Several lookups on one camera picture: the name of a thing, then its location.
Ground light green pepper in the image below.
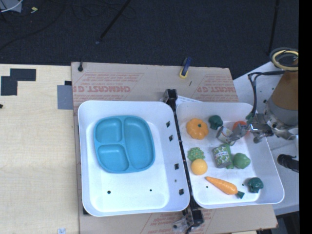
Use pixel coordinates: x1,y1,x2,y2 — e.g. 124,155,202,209
232,152,252,170

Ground blue divided plate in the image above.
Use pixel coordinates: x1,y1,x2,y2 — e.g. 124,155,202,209
93,115,156,174

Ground dark green broccoli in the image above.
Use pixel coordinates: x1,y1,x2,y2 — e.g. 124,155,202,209
208,115,224,131
247,177,264,194

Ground brown cardboard board red print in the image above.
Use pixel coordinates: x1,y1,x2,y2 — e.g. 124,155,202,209
70,61,279,234

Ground small white and green can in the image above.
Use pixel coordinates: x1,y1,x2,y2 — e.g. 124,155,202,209
215,126,234,144

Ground green labelled can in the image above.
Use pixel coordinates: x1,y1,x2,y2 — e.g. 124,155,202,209
212,145,233,169

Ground light green long vegetable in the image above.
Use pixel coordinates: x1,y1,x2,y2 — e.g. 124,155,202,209
220,142,235,170

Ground thin black and white rod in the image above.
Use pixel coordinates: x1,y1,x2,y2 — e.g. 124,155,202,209
170,100,198,212

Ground green grapes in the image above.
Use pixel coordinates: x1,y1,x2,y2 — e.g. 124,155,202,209
187,147,206,162

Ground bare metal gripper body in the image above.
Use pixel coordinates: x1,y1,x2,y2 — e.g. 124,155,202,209
248,113,297,141

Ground yellow lemon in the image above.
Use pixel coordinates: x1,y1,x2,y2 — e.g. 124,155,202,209
191,158,208,176

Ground black block with thin wires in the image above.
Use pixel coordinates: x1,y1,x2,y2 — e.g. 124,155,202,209
162,88,177,104
182,208,205,234

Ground black cylinder on white bracket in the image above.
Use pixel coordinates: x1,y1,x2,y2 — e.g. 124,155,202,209
277,128,299,173

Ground white plastic tray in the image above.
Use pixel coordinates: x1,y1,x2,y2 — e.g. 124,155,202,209
175,102,285,210
77,100,191,217

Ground yellow pumpkin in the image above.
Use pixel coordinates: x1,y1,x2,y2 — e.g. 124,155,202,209
186,117,210,140

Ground orange carrot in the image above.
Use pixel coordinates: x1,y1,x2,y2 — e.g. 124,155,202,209
205,176,245,199

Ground white paper sheet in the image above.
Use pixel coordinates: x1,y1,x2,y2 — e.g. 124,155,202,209
175,95,203,105

